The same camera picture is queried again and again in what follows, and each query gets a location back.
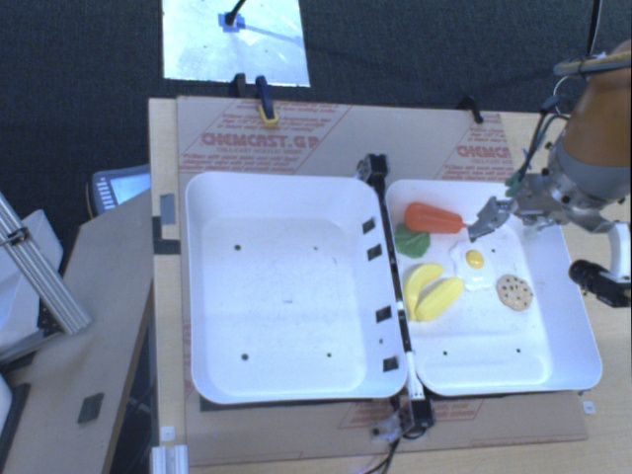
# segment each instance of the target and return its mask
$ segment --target toy banana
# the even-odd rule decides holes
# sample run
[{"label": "toy banana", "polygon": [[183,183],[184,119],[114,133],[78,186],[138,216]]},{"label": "toy banana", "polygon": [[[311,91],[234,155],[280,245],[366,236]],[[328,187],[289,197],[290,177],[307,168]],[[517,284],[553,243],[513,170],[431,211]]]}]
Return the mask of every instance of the toy banana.
[{"label": "toy banana", "polygon": [[463,281],[459,277],[449,277],[440,282],[415,308],[419,321],[430,321],[441,314],[463,291]]},{"label": "toy banana", "polygon": [[440,264],[422,264],[416,267],[404,281],[404,304],[409,320],[415,320],[415,309],[424,286],[443,274]]}]

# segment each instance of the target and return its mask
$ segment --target cardboard sheet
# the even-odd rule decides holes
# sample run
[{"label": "cardboard sheet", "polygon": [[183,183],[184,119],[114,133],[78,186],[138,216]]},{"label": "cardboard sheet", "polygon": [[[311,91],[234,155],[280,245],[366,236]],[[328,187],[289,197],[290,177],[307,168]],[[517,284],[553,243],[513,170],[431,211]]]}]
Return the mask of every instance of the cardboard sheet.
[{"label": "cardboard sheet", "polygon": [[[477,125],[458,111],[276,103],[267,128],[256,102],[178,100],[179,194],[197,173],[226,170],[351,176],[367,153],[385,153],[398,179],[503,181],[514,170],[500,116]],[[173,192],[158,192],[155,195]],[[186,222],[181,222],[183,242]],[[187,276],[182,244],[183,277]],[[388,417],[388,400],[217,406],[191,383],[190,311],[183,278],[186,443],[192,466],[383,453],[371,437]],[[436,424],[402,451],[538,443],[587,438],[575,393],[458,398],[434,402]]]}]

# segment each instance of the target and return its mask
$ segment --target metal plate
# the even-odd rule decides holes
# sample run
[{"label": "metal plate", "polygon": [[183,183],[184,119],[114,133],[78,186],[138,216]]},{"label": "metal plate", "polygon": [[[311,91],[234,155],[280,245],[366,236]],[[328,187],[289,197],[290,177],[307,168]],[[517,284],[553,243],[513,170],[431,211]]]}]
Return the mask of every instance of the metal plate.
[{"label": "metal plate", "polygon": [[238,0],[163,0],[164,76],[309,87],[298,0],[247,0],[244,28],[224,30],[220,17]]}]

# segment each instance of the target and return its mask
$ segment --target wooden board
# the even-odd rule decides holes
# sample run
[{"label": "wooden board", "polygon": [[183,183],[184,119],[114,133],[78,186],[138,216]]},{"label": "wooden board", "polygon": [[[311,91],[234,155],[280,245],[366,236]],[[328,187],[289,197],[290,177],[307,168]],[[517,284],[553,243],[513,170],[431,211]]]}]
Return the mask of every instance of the wooden board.
[{"label": "wooden board", "polygon": [[[164,179],[165,191],[175,193],[178,189],[174,158],[173,136],[176,134],[176,102],[152,101],[152,113],[156,117],[155,133],[151,135],[152,162],[155,156],[160,165],[152,167],[152,174]],[[502,121],[508,138],[513,161],[522,159],[522,148],[528,146],[537,122],[537,115],[502,114]],[[550,130],[553,136],[555,127]],[[171,153],[171,160],[163,153]],[[546,152],[536,155],[534,168],[543,166],[539,161],[546,159]],[[159,214],[159,194],[154,193],[154,214]],[[629,220],[629,208],[616,205],[606,210],[607,216]],[[164,227],[163,232],[175,227]],[[603,236],[589,236],[576,227],[565,228],[565,235],[573,259],[588,258],[608,265],[608,243]],[[167,281],[161,284],[168,295],[157,300],[157,314],[162,318],[157,330],[163,330],[161,348],[163,357],[158,359],[159,387],[163,388],[160,400],[159,419],[161,425],[176,428],[176,443],[186,442],[184,408],[184,388],[182,385],[182,304],[175,302],[176,290],[169,283],[178,270],[177,259],[172,259],[171,267],[166,257],[156,259],[156,277]],[[391,473],[417,472],[517,472],[517,473],[558,473],[558,472],[618,472],[632,461],[628,440],[632,429],[632,381],[630,380],[630,310],[615,311],[597,302],[592,297],[586,299],[594,334],[603,359],[603,379],[600,384],[583,396],[584,401],[592,401],[596,414],[587,416],[588,441],[557,442],[550,444],[528,444],[538,441],[525,437],[524,444],[503,447],[470,448],[450,451],[425,451],[398,454],[391,466]],[[321,472],[363,472],[375,465],[380,458],[355,456],[347,458],[324,458],[314,460],[243,463],[214,467],[195,467],[193,474],[256,474],[256,473],[302,473]]]},{"label": "wooden board", "polygon": [[[32,388],[6,474],[110,472],[149,318],[149,214],[146,193],[82,226],[64,280],[93,323],[9,374]],[[99,417],[79,425],[84,399],[99,393]]]}]

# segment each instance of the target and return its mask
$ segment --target screen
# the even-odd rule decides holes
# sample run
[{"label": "screen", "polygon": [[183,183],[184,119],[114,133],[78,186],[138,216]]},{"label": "screen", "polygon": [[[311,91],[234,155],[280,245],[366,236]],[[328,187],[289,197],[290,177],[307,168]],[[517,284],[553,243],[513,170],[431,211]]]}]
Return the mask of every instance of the screen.
[{"label": "screen", "polygon": [[138,174],[136,176],[123,176],[110,180],[112,190],[115,193],[118,203],[134,198],[149,190],[151,187],[151,177],[147,174]]}]

